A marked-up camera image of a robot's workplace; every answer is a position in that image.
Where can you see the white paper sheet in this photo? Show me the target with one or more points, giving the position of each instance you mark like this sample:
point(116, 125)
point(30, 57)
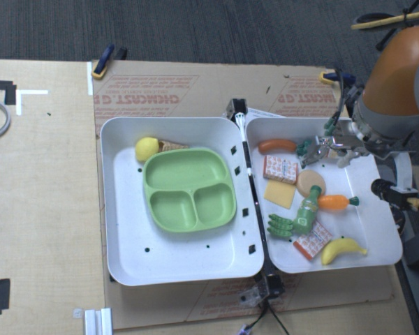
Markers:
point(262, 113)

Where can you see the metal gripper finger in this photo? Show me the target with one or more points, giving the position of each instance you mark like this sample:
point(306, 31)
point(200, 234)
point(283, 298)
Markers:
point(322, 144)
point(308, 157)

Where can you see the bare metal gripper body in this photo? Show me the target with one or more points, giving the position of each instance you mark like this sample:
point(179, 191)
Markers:
point(345, 136)

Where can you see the yellow banana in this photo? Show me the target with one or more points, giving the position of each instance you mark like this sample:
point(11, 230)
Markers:
point(340, 248)

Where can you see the tan round biscuit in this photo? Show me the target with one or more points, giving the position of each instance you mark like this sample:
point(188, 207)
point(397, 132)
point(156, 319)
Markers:
point(309, 181)

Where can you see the green pea pods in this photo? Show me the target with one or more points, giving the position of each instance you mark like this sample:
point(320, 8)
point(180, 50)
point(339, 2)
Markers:
point(279, 226)

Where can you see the orange sausage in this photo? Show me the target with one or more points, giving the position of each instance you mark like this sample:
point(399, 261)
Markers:
point(276, 146)

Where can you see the black cylinder on white bracket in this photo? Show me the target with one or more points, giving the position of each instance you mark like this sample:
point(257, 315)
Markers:
point(391, 192)

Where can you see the yellow cheese slice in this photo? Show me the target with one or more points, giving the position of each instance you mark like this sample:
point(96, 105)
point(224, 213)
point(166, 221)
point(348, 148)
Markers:
point(279, 194)

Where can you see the green divided plate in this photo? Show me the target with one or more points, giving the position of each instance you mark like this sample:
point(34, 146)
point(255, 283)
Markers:
point(188, 173)

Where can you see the white plastic tray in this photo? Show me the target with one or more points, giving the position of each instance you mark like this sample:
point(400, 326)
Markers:
point(181, 257)
point(370, 229)

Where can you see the yellow ice cream cone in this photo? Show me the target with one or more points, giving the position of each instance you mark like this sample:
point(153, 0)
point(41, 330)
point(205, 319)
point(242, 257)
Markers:
point(146, 149)

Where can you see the orange and white carton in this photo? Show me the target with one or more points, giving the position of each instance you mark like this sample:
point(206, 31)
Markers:
point(312, 243)
point(280, 169)

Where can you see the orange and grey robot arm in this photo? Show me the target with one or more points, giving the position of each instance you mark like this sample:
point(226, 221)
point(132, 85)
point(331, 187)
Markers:
point(391, 82)

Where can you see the brown cardboard board red print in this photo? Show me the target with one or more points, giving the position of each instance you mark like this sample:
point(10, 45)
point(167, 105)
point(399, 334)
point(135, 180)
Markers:
point(195, 89)

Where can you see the green bottle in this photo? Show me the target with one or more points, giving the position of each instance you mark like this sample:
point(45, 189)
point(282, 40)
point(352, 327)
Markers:
point(305, 215)

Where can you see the thin black and white rod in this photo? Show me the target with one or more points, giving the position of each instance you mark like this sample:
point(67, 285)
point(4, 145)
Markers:
point(253, 183)

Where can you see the orange carrot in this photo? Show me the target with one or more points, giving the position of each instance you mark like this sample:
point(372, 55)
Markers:
point(335, 202)

